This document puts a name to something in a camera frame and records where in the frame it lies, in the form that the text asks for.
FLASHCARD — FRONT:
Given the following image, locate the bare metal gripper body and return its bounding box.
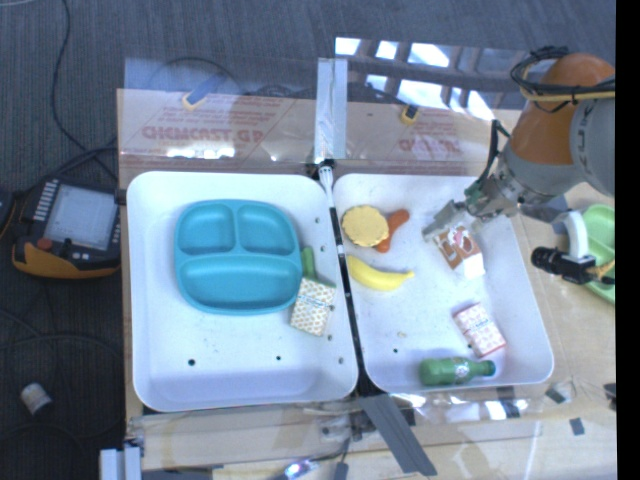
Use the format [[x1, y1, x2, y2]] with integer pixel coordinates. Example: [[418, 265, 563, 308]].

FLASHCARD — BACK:
[[462, 172, 522, 222]]

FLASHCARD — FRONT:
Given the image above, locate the brown and white carton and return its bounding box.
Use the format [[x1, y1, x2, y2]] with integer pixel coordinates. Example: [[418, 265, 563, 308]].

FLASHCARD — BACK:
[[431, 221, 487, 281]]

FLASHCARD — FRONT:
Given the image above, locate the orange sausage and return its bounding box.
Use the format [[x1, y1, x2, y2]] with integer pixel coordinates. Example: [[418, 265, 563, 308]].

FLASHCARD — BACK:
[[374, 208, 411, 255]]

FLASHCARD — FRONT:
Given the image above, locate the yellow round biscuit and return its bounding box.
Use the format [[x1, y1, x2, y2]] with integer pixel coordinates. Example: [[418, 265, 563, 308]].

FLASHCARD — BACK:
[[340, 205, 390, 248]]

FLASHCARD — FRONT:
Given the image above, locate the yellow banana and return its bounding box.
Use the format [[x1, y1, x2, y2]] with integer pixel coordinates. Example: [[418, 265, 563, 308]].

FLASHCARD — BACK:
[[346, 254, 416, 293]]

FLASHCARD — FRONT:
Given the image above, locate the white plastic tray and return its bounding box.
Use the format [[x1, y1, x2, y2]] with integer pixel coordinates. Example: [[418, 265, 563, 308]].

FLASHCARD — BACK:
[[125, 170, 360, 413], [332, 172, 555, 395]]

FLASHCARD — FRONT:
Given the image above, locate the pink and white carton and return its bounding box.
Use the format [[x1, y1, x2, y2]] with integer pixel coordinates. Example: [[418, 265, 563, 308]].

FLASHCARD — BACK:
[[452, 302, 508, 360]]

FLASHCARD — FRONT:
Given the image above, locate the green divided plate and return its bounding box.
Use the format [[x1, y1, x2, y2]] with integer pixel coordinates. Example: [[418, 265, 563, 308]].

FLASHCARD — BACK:
[[581, 203, 616, 305]]

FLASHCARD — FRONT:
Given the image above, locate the green oblong toy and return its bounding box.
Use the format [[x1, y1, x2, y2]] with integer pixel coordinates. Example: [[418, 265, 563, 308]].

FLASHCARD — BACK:
[[300, 246, 337, 289]]

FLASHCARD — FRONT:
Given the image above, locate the green bottle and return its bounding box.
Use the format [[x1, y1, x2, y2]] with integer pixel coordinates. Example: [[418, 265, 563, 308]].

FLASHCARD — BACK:
[[418, 356, 497, 388]]

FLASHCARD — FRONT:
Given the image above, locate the white orange patterned carton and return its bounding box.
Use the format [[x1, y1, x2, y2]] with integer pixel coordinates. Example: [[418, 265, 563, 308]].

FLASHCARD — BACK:
[[289, 277, 338, 338]]

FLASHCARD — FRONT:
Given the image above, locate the blue divided plate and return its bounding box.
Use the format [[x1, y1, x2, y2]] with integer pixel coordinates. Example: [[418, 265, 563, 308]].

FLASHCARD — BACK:
[[173, 198, 304, 316]]

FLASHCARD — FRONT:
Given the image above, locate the brown cardboard board red print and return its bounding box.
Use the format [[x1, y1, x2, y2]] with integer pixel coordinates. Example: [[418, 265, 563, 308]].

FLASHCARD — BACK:
[[115, 87, 616, 471]]

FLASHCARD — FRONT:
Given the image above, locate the small grey can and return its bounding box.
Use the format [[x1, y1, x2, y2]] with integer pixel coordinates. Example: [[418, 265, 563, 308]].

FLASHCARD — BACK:
[[19, 381, 54, 416]]

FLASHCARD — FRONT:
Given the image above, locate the black cylinder on white bracket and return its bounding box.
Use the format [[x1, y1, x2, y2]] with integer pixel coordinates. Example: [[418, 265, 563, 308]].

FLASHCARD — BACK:
[[530, 209, 602, 286]]

